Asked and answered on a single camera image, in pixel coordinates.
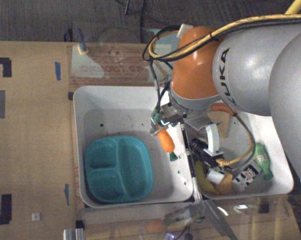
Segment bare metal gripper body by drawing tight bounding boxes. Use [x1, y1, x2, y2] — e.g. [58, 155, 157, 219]
[156, 101, 189, 128]

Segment black and white carton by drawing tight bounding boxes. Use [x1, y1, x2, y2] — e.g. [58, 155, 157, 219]
[231, 162, 263, 192]

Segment yellow-orange toy bread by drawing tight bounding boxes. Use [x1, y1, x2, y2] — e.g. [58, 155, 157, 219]
[214, 172, 234, 195]

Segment white plastic tray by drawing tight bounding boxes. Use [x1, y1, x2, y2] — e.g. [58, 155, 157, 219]
[72, 85, 195, 209]
[190, 103, 295, 201]

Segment black cylinder on white bracket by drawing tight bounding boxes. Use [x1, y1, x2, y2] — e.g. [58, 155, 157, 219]
[189, 123, 226, 169]

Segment yellow banana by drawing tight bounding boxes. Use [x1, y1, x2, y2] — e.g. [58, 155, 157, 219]
[193, 159, 218, 195]

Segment teal divided plate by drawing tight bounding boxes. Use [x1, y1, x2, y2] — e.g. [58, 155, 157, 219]
[84, 135, 155, 205]

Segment small white can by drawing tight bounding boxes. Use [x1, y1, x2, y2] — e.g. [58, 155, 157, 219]
[205, 169, 225, 185]

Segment orange sausage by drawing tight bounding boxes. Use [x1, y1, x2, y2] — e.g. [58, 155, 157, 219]
[210, 102, 238, 117]

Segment green bottle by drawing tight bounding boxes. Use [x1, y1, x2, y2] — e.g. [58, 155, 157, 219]
[252, 142, 275, 181]

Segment orange carrot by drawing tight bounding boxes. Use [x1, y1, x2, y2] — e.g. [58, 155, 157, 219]
[156, 126, 179, 162]

